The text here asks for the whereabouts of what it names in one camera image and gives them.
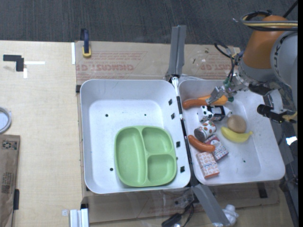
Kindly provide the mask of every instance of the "wooden table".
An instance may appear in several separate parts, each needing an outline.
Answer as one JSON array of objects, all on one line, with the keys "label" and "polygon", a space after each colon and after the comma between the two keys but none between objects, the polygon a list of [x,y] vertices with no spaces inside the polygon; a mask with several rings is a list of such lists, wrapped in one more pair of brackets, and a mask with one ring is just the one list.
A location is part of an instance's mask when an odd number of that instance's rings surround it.
[{"label": "wooden table", "polygon": [[[0,61],[0,105],[11,111],[5,134],[20,135],[16,227],[67,227],[64,210],[79,209],[82,200],[76,69],[71,43],[0,41],[1,54],[21,55],[27,78],[15,63]],[[238,209],[236,226],[292,226],[282,191],[276,205]],[[160,226],[165,220],[153,219]],[[142,226],[138,220],[92,226]],[[204,212],[188,226],[213,226]]]}]

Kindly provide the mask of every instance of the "pink box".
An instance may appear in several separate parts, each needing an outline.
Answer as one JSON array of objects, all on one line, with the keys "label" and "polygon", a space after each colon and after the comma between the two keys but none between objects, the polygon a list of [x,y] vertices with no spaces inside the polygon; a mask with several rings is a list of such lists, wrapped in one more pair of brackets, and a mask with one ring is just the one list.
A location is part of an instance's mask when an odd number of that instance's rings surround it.
[{"label": "pink box", "polygon": [[216,161],[222,159],[224,156],[226,156],[228,154],[227,149],[220,142],[220,140],[218,139],[218,137],[215,134],[212,135],[211,137],[209,137],[204,143],[215,146],[215,150],[212,152],[212,154]]},{"label": "pink box", "polygon": [[204,178],[216,176],[220,173],[218,165],[210,152],[196,154]]}]

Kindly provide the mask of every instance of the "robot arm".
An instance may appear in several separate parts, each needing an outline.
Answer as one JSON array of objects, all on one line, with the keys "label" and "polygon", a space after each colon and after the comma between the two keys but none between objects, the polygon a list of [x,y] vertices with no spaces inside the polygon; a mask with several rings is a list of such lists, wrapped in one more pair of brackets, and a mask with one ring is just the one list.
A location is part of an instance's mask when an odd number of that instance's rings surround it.
[{"label": "robot arm", "polygon": [[[261,21],[250,21],[252,17],[263,16]],[[253,26],[252,33],[245,51],[232,58],[232,69],[221,87],[216,87],[206,100],[210,105],[222,95],[229,101],[238,91],[250,90],[263,96],[271,95],[275,99],[273,107],[260,105],[258,113],[281,123],[287,110],[283,109],[282,99],[277,90],[265,87],[265,84],[278,78],[292,89],[293,101],[297,109],[297,56],[298,31],[297,21],[288,21],[281,16],[269,12],[254,12],[242,17],[242,22]]]}]

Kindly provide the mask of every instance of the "blue clamp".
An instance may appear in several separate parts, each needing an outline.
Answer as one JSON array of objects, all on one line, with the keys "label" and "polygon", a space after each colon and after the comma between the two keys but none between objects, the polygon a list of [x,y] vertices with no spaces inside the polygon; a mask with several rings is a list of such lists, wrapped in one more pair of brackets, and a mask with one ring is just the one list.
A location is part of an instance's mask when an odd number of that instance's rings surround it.
[{"label": "blue clamp", "polygon": [[83,57],[91,57],[91,49],[89,46],[89,31],[87,29],[81,29],[80,40],[84,40],[84,45],[82,47]]}]

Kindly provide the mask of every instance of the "yellow clamp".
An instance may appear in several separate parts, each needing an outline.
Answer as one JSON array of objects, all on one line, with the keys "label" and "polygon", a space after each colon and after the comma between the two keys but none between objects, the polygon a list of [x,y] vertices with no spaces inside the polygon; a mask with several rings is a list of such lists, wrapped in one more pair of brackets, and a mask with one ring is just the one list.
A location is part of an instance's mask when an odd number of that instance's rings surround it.
[{"label": "yellow clamp", "polygon": [[89,46],[89,52],[88,52],[88,53],[85,53],[85,52],[84,52],[84,46],[82,46],[82,54],[83,54],[83,57],[85,57],[85,58],[91,57],[91,49],[90,49],[90,46]]}]

